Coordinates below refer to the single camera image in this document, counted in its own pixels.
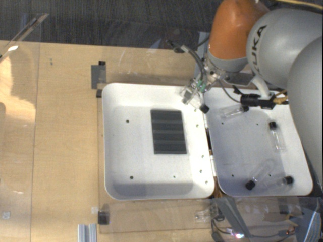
white plastic tray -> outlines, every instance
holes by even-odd
[[[185,106],[182,87],[112,83],[102,93],[104,175],[118,200],[206,198],[213,193],[203,114]],[[154,154],[150,111],[182,112],[187,154]]]
[[[236,99],[239,96],[228,92]],[[289,106],[276,106],[273,110],[250,108],[240,117],[223,120],[219,110],[236,104],[221,88],[212,88],[205,94],[207,123],[216,165],[219,185],[224,193],[235,197],[245,196],[304,196],[312,191],[313,183],[304,151],[294,126]],[[273,119],[281,129],[286,149],[278,153],[268,140],[268,120]],[[294,183],[289,189],[268,189],[259,183],[253,190],[246,189],[252,171],[266,159],[272,158],[275,168],[266,179],[280,173],[290,175]]]

floor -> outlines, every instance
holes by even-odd
[[[0,40],[12,39],[34,14],[49,13],[42,42],[168,48],[165,40],[173,39],[192,47],[199,32],[210,31],[221,1],[0,0]]]

wooden table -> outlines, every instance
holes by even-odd
[[[39,47],[23,43],[19,49],[27,52],[37,51]],[[28,62],[21,61],[16,67],[23,73],[32,60],[29,57]],[[19,223],[13,223],[16,229],[8,229],[11,234],[0,232],[1,241],[75,242],[78,224],[97,222],[98,119],[96,90],[91,89],[91,65],[97,65],[98,61],[106,61],[110,82],[185,84],[192,77],[195,66],[190,55],[175,54],[171,50],[42,43],[34,158],[30,163],[33,168],[25,170],[25,177],[12,177],[17,178],[17,182],[25,180],[24,186],[30,187],[25,197],[27,206],[20,205],[23,217]],[[8,67],[9,62],[6,59],[2,64]],[[21,89],[22,93],[28,90],[23,84]],[[116,234],[98,232],[98,241],[212,239],[210,230],[201,229]]]

